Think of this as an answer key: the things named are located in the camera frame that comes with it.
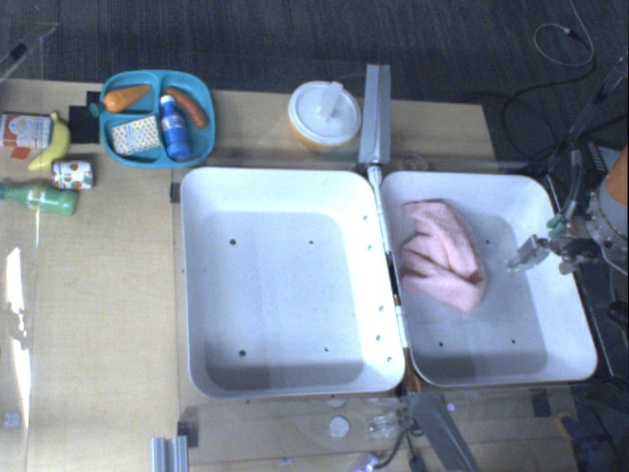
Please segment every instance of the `canned food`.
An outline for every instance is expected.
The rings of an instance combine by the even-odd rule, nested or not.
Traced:
[[[57,189],[91,189],[94,179],[87,161],[68,160],[52,163],[52,185]]]

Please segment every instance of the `yellow banana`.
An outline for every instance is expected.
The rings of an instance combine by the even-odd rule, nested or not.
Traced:
[[[70,149],[70,128],[59,119],[57,112],[52,112],[50,119],[52,119],[50,145],[30,162],[29,171],[50,171],[52,161],[61,159]]]

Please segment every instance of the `cup lid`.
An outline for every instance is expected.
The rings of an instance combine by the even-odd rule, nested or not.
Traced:
[[[361,127],[359,104],[339,83],[315,81],[299,86],[288,113],[300,133],[321,145],[344,144]]]

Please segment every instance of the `green bottle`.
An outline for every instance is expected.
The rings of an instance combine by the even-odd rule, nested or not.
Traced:
[[[76,191],[60,191],[52,187],[36,185],[11,187],[0,184],[0,200],[13,200],[23,207],[39,210],[42,213],[59,213],[70,216],[75,212],[77,204]]]

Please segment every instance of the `toy sausage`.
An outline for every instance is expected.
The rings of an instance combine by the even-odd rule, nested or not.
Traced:
[[[201,108],[187,94],[176,88],[167,88],[164,94],[170,94],[175,98],[177,105],[188,114],[197,128],[202,129],[207,126],[207,117],[205,117]]]

